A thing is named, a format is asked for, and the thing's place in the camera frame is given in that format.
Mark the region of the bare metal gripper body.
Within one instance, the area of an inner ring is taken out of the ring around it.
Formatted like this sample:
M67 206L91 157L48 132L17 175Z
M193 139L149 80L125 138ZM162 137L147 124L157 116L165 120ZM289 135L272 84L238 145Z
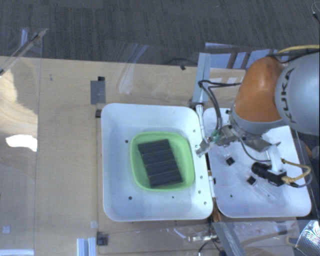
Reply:
M246 140L250 136L250 133L242 130L237 125L227 124L211 133L211 141L218 146L229 146L230 143Z

